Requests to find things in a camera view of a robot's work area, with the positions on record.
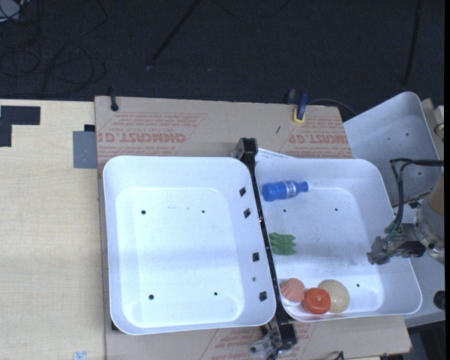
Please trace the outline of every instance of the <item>light wood surface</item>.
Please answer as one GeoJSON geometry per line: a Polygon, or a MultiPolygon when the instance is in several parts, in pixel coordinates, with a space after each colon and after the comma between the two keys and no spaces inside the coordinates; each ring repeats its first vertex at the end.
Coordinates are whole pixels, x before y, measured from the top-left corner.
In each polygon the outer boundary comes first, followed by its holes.
{"type": "Polygon", "coordinates": [[[41,107],[0,147],[0,360],[105,359],[96,169],[74,169],[73,131],[92,102],[0,100],[41,107]]]}

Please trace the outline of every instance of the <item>black floor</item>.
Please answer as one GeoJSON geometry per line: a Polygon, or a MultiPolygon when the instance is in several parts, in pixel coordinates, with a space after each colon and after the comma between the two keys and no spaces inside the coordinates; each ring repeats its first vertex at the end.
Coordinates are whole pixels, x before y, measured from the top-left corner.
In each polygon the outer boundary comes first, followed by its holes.
{"type": "Polygon", "coordinates": [[[112,86],[283,103],[303,89],[348,106],[343,120],[403,91],[444,104],[445,0],[422,0],[407,84],[419,0],[202,0],[161,49],[194,1],[23,0],[0,23],[0,98],[88,101],[112,86]]]}

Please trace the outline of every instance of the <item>cardboard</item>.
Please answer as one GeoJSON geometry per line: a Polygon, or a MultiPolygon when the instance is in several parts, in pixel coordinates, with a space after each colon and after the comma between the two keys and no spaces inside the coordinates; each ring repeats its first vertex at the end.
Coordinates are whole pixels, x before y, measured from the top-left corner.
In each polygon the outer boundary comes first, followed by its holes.
{"type": "MultiPolygon", "coordinates": [[[[131,336],[113,330],[108,300],[107,230],[102,171],[118,155],[230,156],[242,137],[261,149],[296,158],[352,158],[338,108],[308,106],[305,122],[293,122],[294,106],[117,97],[95,98],[100,188],[106,352],[109,360],[252,359],[248,345],[257,327],[206,329],[131,336]]],[[[298,343],[281,359],[327,359],[343,350],[351,357],[410,351],[402,316],[294,322],[298,343]]]]}

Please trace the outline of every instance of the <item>toy tomato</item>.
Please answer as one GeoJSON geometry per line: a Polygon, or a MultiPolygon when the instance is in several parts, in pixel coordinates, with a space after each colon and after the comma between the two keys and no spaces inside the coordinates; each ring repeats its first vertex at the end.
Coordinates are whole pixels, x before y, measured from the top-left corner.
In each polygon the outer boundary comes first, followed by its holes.
{"type": "Polygon", "coordinates": [[[305,292],[301,305],[311,314],[325,314],[332,306],[332,300],[327,291],[320,288],[310,288],[305,292]]]}

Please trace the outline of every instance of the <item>blue bottle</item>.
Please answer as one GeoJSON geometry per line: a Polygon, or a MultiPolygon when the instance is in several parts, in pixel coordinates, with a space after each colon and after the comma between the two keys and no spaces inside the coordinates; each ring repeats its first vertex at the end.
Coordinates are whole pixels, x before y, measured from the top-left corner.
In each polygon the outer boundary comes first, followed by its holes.
{"type": "Polygon", "coordinates": [[[262,196],[265,201],[274,201],[281,199],[289,199],[295,197],[301,192],[308,192],[310,185],[303,181],[279,181],[276,183],[264,184],[262,187],[262,196]]]}

